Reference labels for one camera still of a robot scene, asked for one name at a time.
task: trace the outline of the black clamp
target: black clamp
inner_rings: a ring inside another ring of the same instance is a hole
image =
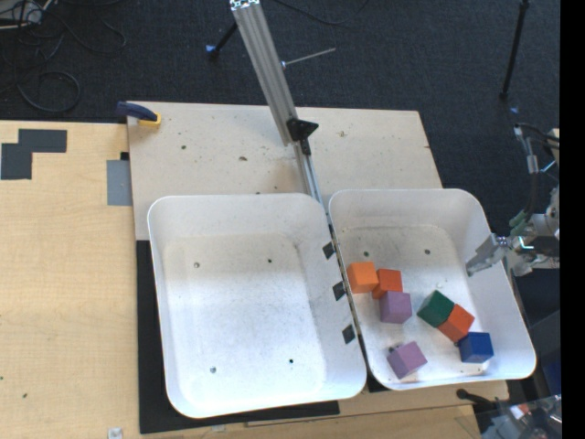
[[[289,119],[286,122],[289,129],[289,134],[294,142],[299,142],[301,150],[305,155],[311,154],[311,147],[309,146],[309,136],[317,130],[318,123],[302,121],[300,119]]]

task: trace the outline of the red-orange block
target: red-orange block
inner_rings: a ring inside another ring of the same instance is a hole
[[[390,268],[378,268],[378,285],[372,290],[372,297],[379,299],[386,291],[402,293],[402,272]]]
[[[452,342],[457,342],[469,333],[475,317],[463,309],[460,305],[453,306],[453,310],[442,324],[437,328]]]
[[[353,262],[346,270],[351,292],[368,293],[378,285],[378,274],[373,262]]]

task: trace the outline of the block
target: block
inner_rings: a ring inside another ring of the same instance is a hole
[[[378,284],[378,274],[373,262],[353,262],[347,267],[347,279],[354,294],[369,293]]]
[[[428,362],[416,341],[411,341],[393,349],[386,356],[386,359],[399,379],[408,376]]]
[[[386,291],[379,299],[380,320],[387,324],[404,324],[412,316],[410,293]]]
[[[449,317],[447,317],[447,320],[445,320],[437,328],[450,341],[456,342],[467,335],[474,320],[474,316],[472,316],[460,305],[455,304],[453,306],[453,310],[449,314]]]
[[[435,290],[422,301],[417,316],[436,328],[449,318],[454,306],[451,299]]]
[[[402,291],[402,272],[390,268],[378,268],[378,285],[372,290],[372,297],[379,299],[386,291]]]
[[[481,363],[494,355],[492,339],[487,332],[469,332],[457,345],[462,362]]]

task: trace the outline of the empty white tray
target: empty white tray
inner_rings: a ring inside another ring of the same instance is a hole
[[[166,389],[179,412],[206,418],[363,389],[366,365],[357,337],[344,337],[353,318],[334,291],[342,275],[316,200],[164,197],[148,227]]]
[[[478,380],[529,376],[536,355],[501,262],[467,276],[465,263],[489,236],[484,210],[458,189],[343,190],[329,203],[345,268],[373,261],[377,268],[402,272],[412,317],[404,324],[379,320],[378,300],[353,294],[367,365],[393,390]],[[461,362],[459,349],[417,316],[424,298],[441,291],[475,316],[472,331],[489,332],[494,356],[482,364]],[[388,349],[416,341],[428,363],[399,380]]]

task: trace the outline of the table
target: table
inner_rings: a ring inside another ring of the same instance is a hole
[[[154,104],[163,111],[169,106]],[[199,118],[205,112],[207,122],[212,115],[221,117],[220,111],[270,119],[265,106],[170,107],[177,109],[173,112],[188,109]],[[365,177],[347,161],[343,167],[327,166],[330,161],[339,164],[340,155],[354,157],[366,168],[386,167],[381,187],[441,186],[416,112],[300,108],[298,113],[321,124],[311,138],[324,197],[340,187],[342,170],[354,171],[343,185],[377,185],[371,178],[375,175]],[[67,152],[33,153],[30,180],[0,180],[0,436],[104,438],[119,427],[123,438],[187,439],[215,432],[229,438],[387,437],[389,428],[394,437],[469,437],[456,419],[473,415],[473,409],[457,398],[460,386],[453,385],[364,390],[340,401],[339,415],[310,421],[140,434],[134,248],[140,226],[134,222],[144,203],[108,205],[107,180],[107,162],[129,151],[132,128],[0,122],[0,143],[17,143],[19,129],[65,130]],[[365,145],[379,129],[385,130],[388,150],[374,157]],[[138,151],[131,148],[131,160],[140,156]],[[239,160],[245,155],[240,150],[223,152],[231,153],[237,154],[236,164],[247,163]],[[248,162],[253,155],[250,151]],[[474,382],[465,389],[491,400],[508,397],[504,381]]]

